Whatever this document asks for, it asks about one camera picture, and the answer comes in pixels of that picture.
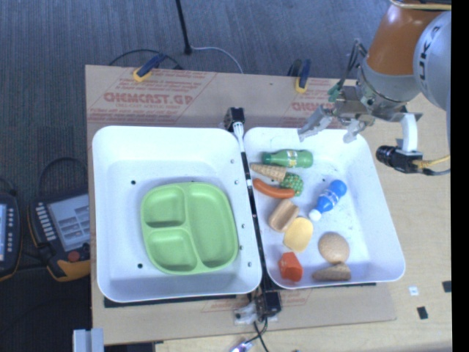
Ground black cylinder on white bracket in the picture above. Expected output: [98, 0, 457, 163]
[375, 112, 424, 174]

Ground green bottle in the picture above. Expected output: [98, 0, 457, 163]
[261, 149, 314, 169]

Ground tan round biscuit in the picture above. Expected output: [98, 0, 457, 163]
[317, 231, 350, 265]

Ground tan hot dog bun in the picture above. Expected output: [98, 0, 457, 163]
[267, 198, 300, 233]

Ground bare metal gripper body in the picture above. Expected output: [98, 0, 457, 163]
[331, 85, 423, 128]

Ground black block with thin wires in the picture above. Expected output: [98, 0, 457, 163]
[224, 106, 245, 132]
[254, 290, 283, 317]

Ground green divided plate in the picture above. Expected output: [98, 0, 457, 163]
[140, 182, 240, 276]

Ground blue and white bottle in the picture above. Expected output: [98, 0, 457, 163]
[308, 179, 348, 222]

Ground brown cardboard board red print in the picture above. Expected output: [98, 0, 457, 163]
[84, 64, 397, 346]

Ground white plastic tray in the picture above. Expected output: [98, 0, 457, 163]
[243, 126, 407, 290]
[91, 125, 263, 304]

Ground orange sausage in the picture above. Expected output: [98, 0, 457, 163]
[252, 177, 296, 199]

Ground yellow chip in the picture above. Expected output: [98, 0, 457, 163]
[282, 216, 314, 254]

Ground black and white thin rod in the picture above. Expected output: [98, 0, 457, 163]
[232, 121, 273, 293]

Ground tan ice cream cone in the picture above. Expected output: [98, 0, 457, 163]
[249, 162, 287, 183]

